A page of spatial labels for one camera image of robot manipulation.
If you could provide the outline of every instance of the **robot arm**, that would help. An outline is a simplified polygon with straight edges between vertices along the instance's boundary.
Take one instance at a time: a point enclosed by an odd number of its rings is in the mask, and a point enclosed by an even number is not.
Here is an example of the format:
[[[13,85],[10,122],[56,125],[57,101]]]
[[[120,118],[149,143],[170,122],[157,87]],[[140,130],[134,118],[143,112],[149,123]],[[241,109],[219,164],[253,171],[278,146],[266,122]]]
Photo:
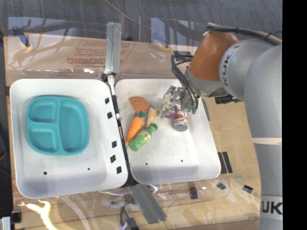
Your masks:
[[[260,169],[259,229],[282,230],[281,40],[240,28],[209,24],[207,29],[185,76],[176,69],[172,58],[173,73],[189,93],[180,95],[181,109],[196,110],[198,97],[215,97],[217,104],[245,102]],[[233,33],[256,39],[240,41]],[[162,114],[163,110],[170,111],[165,107],[166,104],[161,107]]]

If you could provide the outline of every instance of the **white tray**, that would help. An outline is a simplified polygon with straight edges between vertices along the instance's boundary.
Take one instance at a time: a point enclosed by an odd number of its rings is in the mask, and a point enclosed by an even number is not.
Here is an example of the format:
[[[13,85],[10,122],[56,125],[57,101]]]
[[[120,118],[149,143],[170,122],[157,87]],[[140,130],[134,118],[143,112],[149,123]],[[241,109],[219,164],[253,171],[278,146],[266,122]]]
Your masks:
[[[90,139],[82,153],[45,155],[30,147],[25,130],[26,110],[30,101],[40,95],[68,96],[84,104],[89,117]],[[12,84],[10,97],[16,183],[21,194],[43,198],[106,190],[125,184],[128,171],[110,90],[105,83],[99,80],[22,79]]]
[[[177,80],[120,80],[115,91],[125,136],[135,111],[130,97],[143,97],[157,108],[170,85],[181,87]],[[188,130],[173,129],[173,120],[157,118],[158,130],[137,152],[127,146],[131,172],[141,184],[165,184],[213,179],[220,174],[221,164],[202,105],[195,115],[188,113]]]

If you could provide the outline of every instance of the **toy bread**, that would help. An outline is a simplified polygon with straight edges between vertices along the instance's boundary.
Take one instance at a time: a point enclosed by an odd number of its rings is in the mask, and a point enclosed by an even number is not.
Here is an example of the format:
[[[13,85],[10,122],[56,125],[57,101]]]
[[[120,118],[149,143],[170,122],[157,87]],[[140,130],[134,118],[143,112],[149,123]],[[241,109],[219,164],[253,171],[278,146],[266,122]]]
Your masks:
[[[154,120],[158,116],[158,114],[159,114],[158,110],[156,110],[152,107],[149,107],[148,117],[147,117],[145,128],[149,128],[149,126],[154,122]]]

